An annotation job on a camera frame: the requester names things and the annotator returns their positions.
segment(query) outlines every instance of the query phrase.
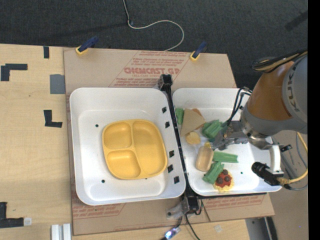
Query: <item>white plastic container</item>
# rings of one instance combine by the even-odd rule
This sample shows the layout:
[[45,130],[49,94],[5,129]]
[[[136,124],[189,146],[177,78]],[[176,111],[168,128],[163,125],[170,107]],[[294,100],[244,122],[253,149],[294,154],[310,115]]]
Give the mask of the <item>white plastic container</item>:
[[[173,93],[172,99],[175,108],[198,109],[206,122],[224,122],[231,115],[237,92],[236,88],[181,88]],[[240,113],[238,111],[233,120],[238,120]],[[232,144],[224,150],[226,153],[238,155],[238,163],[225,163],[225,169],[230,171],[234,179],[234,187],[230,191],[219,192],[212,184],[202,179],[205,172],[196,169],[195,166],[198,150],[207,139],[201,137],[201,143],[198,145],[188,144],[185,137],[181,137],[180,140],[190,187],[200,196],[255,194],[281,189],[281,186],[267,184],[252,172],[251,166],[254,162],[270,165],[270,152],[247,143]]]
[[[79,88],[70,96],[70,116],[75,187],[82,202],[119,204],[175,198],[184,193],[186,181],[164,93],[154,88]],[[149,120],[158,127],[169,169],[134,180],[118,179],[110,173],[102,145],[103,129],[130,119]]]

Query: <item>blue clamp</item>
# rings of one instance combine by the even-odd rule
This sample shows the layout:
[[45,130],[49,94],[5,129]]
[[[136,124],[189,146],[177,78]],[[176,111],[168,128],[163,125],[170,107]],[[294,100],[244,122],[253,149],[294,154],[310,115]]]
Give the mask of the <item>blue clamp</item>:
[[87,51],[88,48],[93,48],[98,41],[99,41],[99,38],[97,36],[91,37],[84,44],[75,48],[75,51],[77,54],[82,55]]
[[203,52],[205,52],[206,50],[207,50],[207,42],[203,41],[203,42],[199,45],[198,49],[196,49],[193,53],[191,53],[190,59],[191,59],[193,62],[195,62],[195,61],[199,58],[200,53],[203,53]]

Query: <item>yellow divided tray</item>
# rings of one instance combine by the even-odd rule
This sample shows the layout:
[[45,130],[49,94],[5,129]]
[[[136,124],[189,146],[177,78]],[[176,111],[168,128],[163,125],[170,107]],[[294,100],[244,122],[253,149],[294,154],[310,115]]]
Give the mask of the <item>yellow divided tray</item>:
[[161,133],[148,120],[131,119],[108,124],[102,132],[102,146],[109,171],[118,179],[149,178],[167,167]]

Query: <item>yellow cable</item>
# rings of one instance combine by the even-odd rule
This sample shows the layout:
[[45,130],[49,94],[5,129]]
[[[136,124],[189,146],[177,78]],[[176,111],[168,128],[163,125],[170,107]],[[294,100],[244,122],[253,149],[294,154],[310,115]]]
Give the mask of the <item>yellow cable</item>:
[[[308,147],[307,147],[307,144],[305,143],[304,139],[302,138],[301,134],[299,132],[296,133],[306,151],[306,154],[308,155]],[[301,179],[303,179],[305,176],[307,176],[308,174],[308,168],[306,169],[306,171],[304,172],[304,174],[302,174],[300,177],[298,178],[293,178],[293,179],[287,179],[287,178],[283,178],[283,177],[280,177],[280,178],[277,178],[277,180],[280,182],[281,185],[285,185],[285,184],[291,184],[291,183],[294,183],[294,182],[298,182],[300,181]]]

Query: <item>wooden table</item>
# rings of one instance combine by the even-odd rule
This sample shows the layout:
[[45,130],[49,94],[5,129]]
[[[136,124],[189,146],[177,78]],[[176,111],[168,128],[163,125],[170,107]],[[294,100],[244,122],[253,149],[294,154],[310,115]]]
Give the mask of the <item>wooden table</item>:
[[[72,223],[66,95],[50,93],[50,75],[64,75],[62,47],[0,44],[0,65],[27,64],[0,81],[0,202],[7,218],[28,217],[31,226],[0,228],[0,240],[50,239],[51,225]],[[44,110],[62,127],[45,127]],[[194,224],[201,240],[248,240],[244,219]],[[75,240],[161,239],[168,228],[73,236]],[[174,239],[195,239],[182,225]]]

